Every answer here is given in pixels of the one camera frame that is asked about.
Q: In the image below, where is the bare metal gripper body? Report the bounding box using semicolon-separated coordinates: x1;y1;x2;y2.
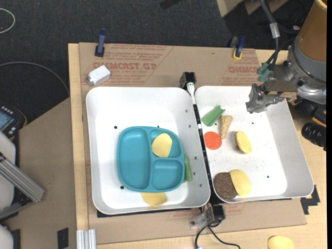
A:
264;79;327;105

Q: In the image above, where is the tan ice cream cone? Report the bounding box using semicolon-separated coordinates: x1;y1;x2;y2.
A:
220;115;233;140

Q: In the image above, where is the yellow round biscuit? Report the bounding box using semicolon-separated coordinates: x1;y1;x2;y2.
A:
235;130;253;155

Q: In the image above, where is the white plastic tray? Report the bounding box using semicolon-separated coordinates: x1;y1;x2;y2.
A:
193;85;315;204
85;86;211;215

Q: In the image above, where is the green celery stick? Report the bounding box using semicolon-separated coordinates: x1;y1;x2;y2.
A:
202;105;226;127

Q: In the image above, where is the orange round slice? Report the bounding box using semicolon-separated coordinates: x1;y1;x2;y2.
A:
203;131;223;150

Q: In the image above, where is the thin black and white rod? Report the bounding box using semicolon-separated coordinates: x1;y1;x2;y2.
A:
186;82;216;205

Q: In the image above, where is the yellow oval slice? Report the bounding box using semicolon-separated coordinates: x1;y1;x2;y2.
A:
151;133;173;158
267;235;295;249
140;190;168;208
229;169;252;197

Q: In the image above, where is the brown round patty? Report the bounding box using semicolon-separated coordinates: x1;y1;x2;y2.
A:
213;172;238;200

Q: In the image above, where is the green toy vegetable stick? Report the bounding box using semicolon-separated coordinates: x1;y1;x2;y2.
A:
183;153;194;183

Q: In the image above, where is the brown cardboard board red print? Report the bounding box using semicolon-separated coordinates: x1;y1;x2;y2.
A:
78;42;308;245

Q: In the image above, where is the blue divided plate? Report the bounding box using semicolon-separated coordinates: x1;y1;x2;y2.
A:
116;126;186;193

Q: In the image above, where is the white plastic bottle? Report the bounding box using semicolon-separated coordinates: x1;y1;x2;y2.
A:
85;65;112;87

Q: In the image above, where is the black cylinder on white bracket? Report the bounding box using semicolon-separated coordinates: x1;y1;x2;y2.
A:
301;121;327;151

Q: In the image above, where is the black block with thin wires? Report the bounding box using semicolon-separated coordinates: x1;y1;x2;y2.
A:
190;204;226;229
179;71;197;89

